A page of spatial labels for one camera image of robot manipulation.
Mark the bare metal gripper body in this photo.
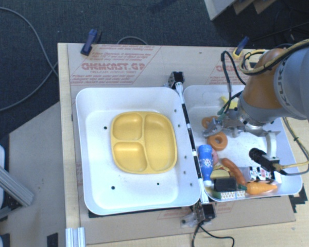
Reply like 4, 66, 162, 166
220, 109, 268, 138

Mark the orange doughnut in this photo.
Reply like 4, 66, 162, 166
206, 131, 228, 152
201, 115, 219, 130

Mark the thin black and white rod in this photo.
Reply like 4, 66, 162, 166
175, 82, 210, 204

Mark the yellow banana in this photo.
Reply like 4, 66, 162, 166
219, 95, 239, 111

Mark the white plastic tray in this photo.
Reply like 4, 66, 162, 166
182, 84, 303, 203
75, 86, 202, 216

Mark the blue bottle with white cap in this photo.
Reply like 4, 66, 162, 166
197, 144, 214, 188

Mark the yellow and brown bread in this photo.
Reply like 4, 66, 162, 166
210, 169, 231, 180

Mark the orange sausage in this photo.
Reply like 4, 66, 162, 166
221, 157, 247, 186

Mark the black box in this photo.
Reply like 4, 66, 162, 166
213, 177, 238, 192

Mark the yellow divided plate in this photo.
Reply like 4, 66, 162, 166
110, 111, 178, 175

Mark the white carton with cow print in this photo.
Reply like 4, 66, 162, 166
249, 165, 274, 183

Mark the white carton with honeycomb print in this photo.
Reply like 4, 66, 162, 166
212, 190, 247, 201

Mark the orange carrot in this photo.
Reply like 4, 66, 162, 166
237, 181, 278, 196

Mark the brown cardboard board red print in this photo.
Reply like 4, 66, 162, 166
66, 43, 297, 245

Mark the black cylinder on white bracket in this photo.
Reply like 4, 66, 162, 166
248, 130, 283, 175

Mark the black block with thin wires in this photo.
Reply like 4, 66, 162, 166
166, 71, 185, 89
180, 203, 217, 228

